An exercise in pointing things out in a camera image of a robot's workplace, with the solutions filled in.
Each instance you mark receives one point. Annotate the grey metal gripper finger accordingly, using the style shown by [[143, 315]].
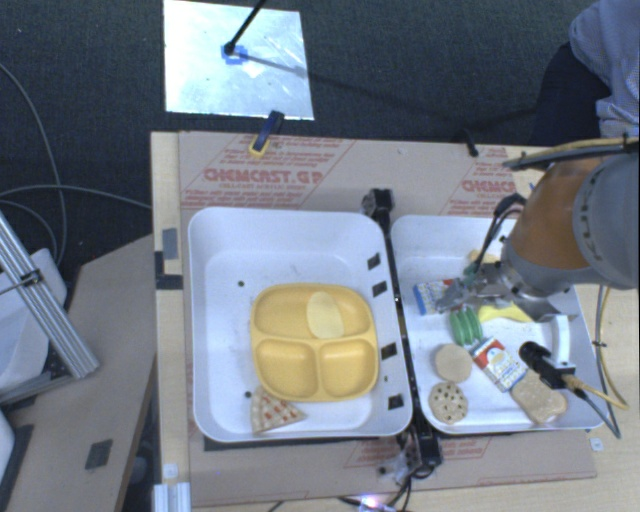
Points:
[[459, 287], [450, 301]]

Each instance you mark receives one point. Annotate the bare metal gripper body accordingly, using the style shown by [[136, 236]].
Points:
[[495, 291]]

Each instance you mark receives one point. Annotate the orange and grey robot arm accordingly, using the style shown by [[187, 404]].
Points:
[[560, 225]]

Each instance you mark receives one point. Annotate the yellow banana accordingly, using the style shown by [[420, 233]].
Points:
[[500, 314]]

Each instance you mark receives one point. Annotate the blue and white carton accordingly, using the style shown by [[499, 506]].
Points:
[[425, 296]]

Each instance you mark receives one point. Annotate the green ribbed toy vegetable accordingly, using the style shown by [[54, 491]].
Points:
[[465, 327]]

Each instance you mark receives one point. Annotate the small yellow toy piece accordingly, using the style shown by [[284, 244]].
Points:
[[487, 258]]

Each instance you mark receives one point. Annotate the white plastic tray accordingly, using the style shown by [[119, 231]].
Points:
[[225, 320], [430, 250]]

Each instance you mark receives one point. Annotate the thin black rod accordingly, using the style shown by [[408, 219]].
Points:
[[400, 310]]

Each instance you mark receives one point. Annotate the plain beige round biscuit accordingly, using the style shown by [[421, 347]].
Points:
[[452, 362]]

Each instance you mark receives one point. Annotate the red and white carton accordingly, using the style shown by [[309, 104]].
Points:
[[497, 365]]

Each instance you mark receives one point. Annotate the chocolate chip cookie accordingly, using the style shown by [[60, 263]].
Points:
[[447, 402]]

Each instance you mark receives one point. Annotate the beige bread slice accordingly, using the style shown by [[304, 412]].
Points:
[[540, 402]]

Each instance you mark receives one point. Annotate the pale yellow potato chip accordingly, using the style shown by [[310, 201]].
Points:
[[325, 315]]

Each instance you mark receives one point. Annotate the yellow divided plate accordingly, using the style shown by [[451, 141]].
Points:
[[285, 360]]

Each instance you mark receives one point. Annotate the brown cardboard board, red print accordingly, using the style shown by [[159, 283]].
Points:
[[320, 165]]

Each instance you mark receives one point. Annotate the toy pizza slice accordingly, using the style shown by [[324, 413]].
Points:
[[270, 412]]

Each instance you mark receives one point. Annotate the person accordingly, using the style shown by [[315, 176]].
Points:
[[600, 60]]

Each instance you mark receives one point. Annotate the black cylinder on white bracket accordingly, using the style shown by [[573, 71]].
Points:
[[542, 362]]

